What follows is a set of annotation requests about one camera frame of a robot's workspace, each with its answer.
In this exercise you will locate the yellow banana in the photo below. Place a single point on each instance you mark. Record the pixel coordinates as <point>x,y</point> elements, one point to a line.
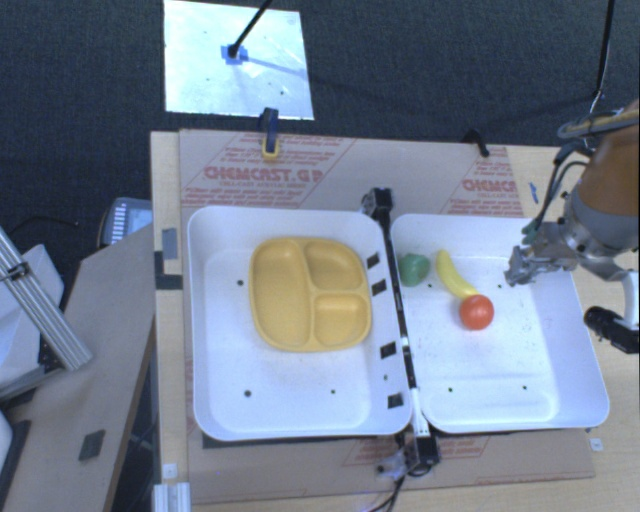
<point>450,277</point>

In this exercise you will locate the thin black and white rod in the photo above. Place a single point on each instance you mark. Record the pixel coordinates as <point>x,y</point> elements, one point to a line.
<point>402,330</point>

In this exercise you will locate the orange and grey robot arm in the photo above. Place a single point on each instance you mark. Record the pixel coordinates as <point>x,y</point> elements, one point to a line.
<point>612,170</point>

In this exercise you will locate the black cylinder on white bracket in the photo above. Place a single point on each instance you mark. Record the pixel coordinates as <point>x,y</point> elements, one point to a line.
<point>612,327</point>

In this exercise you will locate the yellow divided plate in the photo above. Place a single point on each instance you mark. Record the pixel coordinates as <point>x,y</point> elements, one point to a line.
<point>282,300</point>

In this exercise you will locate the brown cardboard board red print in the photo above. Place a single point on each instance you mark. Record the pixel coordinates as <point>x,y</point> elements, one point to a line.
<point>410,175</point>

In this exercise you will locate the orange toy fruit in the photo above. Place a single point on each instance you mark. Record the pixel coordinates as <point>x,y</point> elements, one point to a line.
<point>476,312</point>

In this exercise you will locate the green toy pepper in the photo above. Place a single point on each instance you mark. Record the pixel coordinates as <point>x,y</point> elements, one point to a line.
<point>413,270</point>

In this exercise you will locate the white plastic tray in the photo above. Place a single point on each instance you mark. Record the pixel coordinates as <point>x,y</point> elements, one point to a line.
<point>300,390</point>
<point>500,375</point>

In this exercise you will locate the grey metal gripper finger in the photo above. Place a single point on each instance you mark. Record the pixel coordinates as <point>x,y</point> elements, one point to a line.
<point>514,267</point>
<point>531,272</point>

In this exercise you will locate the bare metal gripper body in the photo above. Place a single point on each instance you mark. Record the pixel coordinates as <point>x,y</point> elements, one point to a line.
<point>555,247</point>

